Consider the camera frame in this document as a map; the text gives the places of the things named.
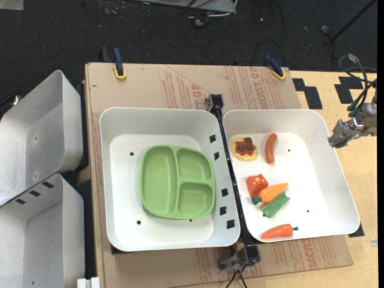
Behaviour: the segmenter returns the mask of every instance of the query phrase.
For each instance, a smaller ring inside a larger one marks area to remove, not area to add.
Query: toy food
[[[230,143],[230,150],[236,159],[251,161],[257,158],[257,147],[250,137],[237,137]]]
[[[284,192],[287,187],[288,183],[283,182],[282,184],[276,184],[261,189],[258,196],[252,197],[252,202],[254,205],[257,205],[259,202],[269,203]]]
[[[262,174],[250,176],[247,178],[246,182],[250,197],[259,196],[260,191],[268,186],[268,181],[265,180]]]
[[[290,198],[286,196],[285,192],[281,193],[273,201],[264,205],[264,215],[267,218],[272,218],[289,200]]]
[[[275,162],[274,146],[277,140],[277,134],[271,133],[265,143],[265,160],[268,164]]]
[[[297,226],[292,227],[291,224],[282,224],[267,230],[262,235],[262,239],[276,238],[276,237],[292,237],[294,230],[299,230],[299,228]]]

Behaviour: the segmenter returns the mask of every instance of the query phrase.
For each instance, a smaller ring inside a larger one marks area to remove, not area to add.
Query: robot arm
[[[352,119],[349,121],[338,120],[333,135],[328,137],[332,147],[341,148],[352,139],[362,136],[377,135],[377,88],[372,103],[363,103],[356,107]]]

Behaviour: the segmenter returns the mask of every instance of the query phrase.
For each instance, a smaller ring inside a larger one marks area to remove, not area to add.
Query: white bin
[[[0,206],[82,155],[80,95],[56,70],[0,121]]]
[[[84,275],[83,199],[61,175],[0,208],[1,288],[74,288]]]
[[[331,235],[345,235],[359,227],[359,215],[336,151],[328,144],[323,118],[308,109],[231,110],[223,118],[227,143],[250,137],[259,156],[254,161],[231,162],[249,232],[260,240],[263,232],[280,224],[298,226],[293,237],[262,239],[275,242]],[[267,164],[265,143],[271,133],[275,162]],[[290,200],[272,218],[263,216],[262,205],[253,205],[246,179],[262,174],[269,185],[288,182]]]
[[[235,195],[214,115],[203,110],[110,108],[100,118],[100,131],[107,234],[114,247],[121,251],[225,247],[238,240]],[[144,210],[140,161],[144,150],[157,144],[194,148],[210,159],[216,196],[209,215],[171,220]]]

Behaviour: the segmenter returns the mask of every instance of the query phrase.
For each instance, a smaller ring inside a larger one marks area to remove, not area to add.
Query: cardboard
[[[176,287],[228,281],[218,262],[227,248],[113,254],[106,234],[99,118],[109,107],[201,109],[222,94],[224,109],[299,109],[290,76],[279,81],[267,67],[124,64],[119,81],[111,63],[86,65],[86,101],[94,200],[97,271],[102,287]],[[351,265],[344,236],[260,244],[261,262],[245,278]]]

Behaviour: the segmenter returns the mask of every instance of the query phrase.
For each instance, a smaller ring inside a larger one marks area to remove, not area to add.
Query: green plate
[[[196,149],[154,145],[142,157],[140,196],[144,208],[158,217],[204,217],[215,205],[212,164]]]

